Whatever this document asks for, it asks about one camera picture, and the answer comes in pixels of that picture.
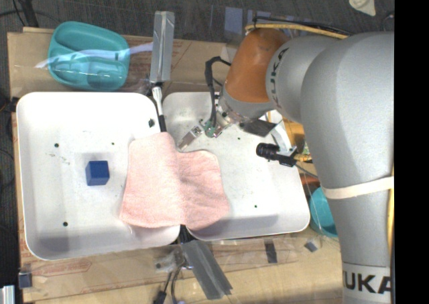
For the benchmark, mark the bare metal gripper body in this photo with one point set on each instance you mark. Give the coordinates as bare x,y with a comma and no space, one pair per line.
224,120

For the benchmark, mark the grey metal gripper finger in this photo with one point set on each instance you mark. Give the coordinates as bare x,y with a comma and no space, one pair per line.
189,137

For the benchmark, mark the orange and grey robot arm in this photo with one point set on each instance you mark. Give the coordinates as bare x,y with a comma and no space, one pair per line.
345,121

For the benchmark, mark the thin black and white rod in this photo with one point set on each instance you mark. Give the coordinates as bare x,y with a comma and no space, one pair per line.
160,111

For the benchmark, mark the pink towel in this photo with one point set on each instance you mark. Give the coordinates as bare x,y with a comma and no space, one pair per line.
174,185

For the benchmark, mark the white plastic tray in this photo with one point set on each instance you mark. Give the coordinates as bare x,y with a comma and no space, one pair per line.
261,185
67,118

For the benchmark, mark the blue cube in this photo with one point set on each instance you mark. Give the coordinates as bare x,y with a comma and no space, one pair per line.
97,173

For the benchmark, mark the teal bowl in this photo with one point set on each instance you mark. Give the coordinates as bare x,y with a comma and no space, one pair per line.
320,212

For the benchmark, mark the teal divided plate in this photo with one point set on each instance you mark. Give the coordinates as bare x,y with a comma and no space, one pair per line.
83,44

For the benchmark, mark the brown cardboard board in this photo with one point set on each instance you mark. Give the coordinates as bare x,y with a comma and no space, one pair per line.
275,276

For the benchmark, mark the black cylinder on white bracket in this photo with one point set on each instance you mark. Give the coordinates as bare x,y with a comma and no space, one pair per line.
268,151

